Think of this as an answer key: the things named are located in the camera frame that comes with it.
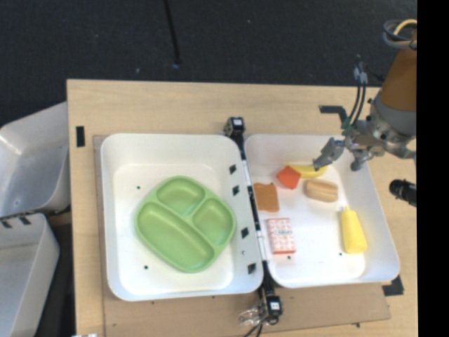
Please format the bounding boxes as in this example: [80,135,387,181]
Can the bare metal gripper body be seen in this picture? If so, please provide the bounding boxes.
[342,117,415,158]

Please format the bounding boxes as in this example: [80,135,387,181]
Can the yellow banana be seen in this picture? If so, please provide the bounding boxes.
[284,162,331,180]

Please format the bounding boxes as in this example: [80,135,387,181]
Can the tan hot dog bun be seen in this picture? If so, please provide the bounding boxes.
[303,178,340,204]

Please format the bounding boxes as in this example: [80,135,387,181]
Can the orange wedge block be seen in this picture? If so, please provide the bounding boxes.
[276,165,302,190]

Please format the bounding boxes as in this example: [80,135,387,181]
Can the yellow mustard bottle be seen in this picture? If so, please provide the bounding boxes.
[340,205,369,256]

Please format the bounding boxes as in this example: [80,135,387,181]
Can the brown bread slice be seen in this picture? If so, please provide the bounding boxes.
[253,182,281,213]

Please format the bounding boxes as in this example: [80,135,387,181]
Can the thin black and white rod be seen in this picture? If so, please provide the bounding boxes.
[234,131,273,296]

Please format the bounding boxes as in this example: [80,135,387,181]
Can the pink patterned carton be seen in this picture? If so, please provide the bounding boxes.
[264,217,297,256]

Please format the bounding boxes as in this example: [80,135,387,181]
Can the white plastic tray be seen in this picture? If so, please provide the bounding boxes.
[100,132,265,302]
[243,133,401,290]

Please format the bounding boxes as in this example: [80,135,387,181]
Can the green divided plate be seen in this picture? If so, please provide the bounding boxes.
[134,175,237,275]

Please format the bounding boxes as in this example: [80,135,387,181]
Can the black cylinder on white bracket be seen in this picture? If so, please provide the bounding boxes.
[388,145,417,209]

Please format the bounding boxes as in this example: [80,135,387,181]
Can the black block with thin wires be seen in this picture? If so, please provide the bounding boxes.
[223,116,246,137]
[263,294,284,317]

